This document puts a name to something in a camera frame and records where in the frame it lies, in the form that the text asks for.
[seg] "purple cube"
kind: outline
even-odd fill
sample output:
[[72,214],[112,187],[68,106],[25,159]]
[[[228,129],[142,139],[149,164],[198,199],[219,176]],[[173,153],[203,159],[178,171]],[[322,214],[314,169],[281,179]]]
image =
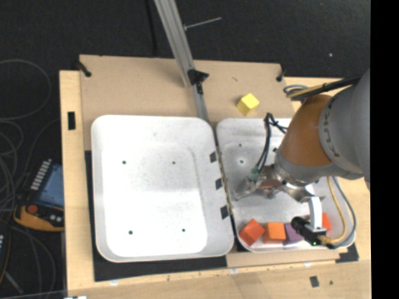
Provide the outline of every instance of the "purple cube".
[[298,242],[303,240],[303,236],[298,234],[294,228],[292,228],[291,223],[284,224],[284,228],[286,229],[286,240],[283,241],[283,245],[293,244],[294,242]]

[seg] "white tray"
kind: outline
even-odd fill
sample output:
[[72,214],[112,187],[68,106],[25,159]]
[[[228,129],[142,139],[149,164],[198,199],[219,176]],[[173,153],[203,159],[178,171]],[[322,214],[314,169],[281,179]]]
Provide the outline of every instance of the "white tray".
[[[288,126],[290,120],[282,118],[278,121],[281,126]],[[308,216],[310,214],[307,203],[301,204],[284,192],[277,193],[272,199],[268,199],[255,192],[238,201],[235,200],[233,191],[251,173],[251,169],[257,163],[265,145],[266,131],[261,118],[227,118],[218,123],[216,134],[237,232],[243,229],[252,218],[260,224],[265,224],[269,221],[290,223],[295,216]],[[271,127],[271,141],[266,161],[267,165],[274,162],[275,152],[273,152],[273,149],[280,146],[283,137],[283,133],[277,128]],[[328,213],[332,224],[332,229],[327,232],[327,236],[331,238],[340,236],[343,225],[326,179],[321,178],[317,184],[310,184],[306,188],[316,196],[324,196],[321,202],[322,211]],[[353,220],[343,197],[339,193],[336,196],[340,208],[344,212],[345,222],[347,223],[346,239],[352,230]],[[340,245],[340,247],[348,247],[353,243],[354,238],[353,235],[346,243]],[[288,245],[283,245],[282,243],[265,244],[262,238],[260,238],[252,245],[248,245],[239,236],[238,239],[243,247],[251,252],[325,248],[324,246],[313,247],[306,241]]]
[[92,125],[92,162],[96,243],[107,260],[230,251],[226,192],[214,134],[203,120],[101,116]]

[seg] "yellow cable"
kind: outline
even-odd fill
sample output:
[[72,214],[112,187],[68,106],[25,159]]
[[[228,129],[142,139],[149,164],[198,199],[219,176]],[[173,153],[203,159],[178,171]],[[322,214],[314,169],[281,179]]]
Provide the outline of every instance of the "yellow cable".
[[341,209],[341,207],[340,207],[340,205],[338,203],[338,200],[337,200],[337,196],[334,193],[334,189],[332,187],[330,176],[327,177],[327,183],[329,185],[331,196],[332,196],[332,198],[333,198],[333,200],[335,202],[335,205],[337,206],[338,213],[339,213],[339,216],[341,217],[341,221],[342,221],[342,225],[343,225],[344,229],[343,229],[343,231],[341,233],[341,236],[339,236],[338,238],[332,239],[332,238],[327,237],[325,235],[320,235],[319,239],[320,239],[320,241],[322,242],[323,245],[333,244],[335,242],[340,242],[345,237],[345,235],[347,233],[347,225],[345,223],[344,213],[342,212],[342,209]]

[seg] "metal pole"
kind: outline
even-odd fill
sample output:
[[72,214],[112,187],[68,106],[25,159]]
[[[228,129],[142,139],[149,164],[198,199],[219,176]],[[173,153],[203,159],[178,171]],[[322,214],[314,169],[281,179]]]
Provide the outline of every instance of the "metal pole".
[[175,0],[154,1],[173,55],[177,61],[183,83],[186,87],[191,87],[193,90],[197,115],[203,120],[209,121],[202,90],[200,91],[198,84],[191,83],[188,76],[188,72],[195,70],[195,66],[176,2]]

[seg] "block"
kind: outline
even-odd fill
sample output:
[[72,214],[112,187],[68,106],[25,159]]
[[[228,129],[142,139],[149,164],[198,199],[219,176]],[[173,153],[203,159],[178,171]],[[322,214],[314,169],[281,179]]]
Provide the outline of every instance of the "block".
[[327,230],[332,228],[329,216],[326,213],[322,214],[322,225]]
[[249,246],[257,241],[264,233],[264,228],[255,219],[251,219],[248,224],[238,233],[238,236]]
[[282,242],[284,245],[293,244],[304,239],[303,236],[292,228],[291,223],[284,224],[284,229],[286,230],[286,239]]
[[240,99],[237,108],[244,116],[247,116],[248,113],[255,110],[258,105],[259,100],[252,93],[248,93]]
[[264,230],[263,242],[265,244],[279,244],[286,239],[286,229],[282,222],[268,222]]

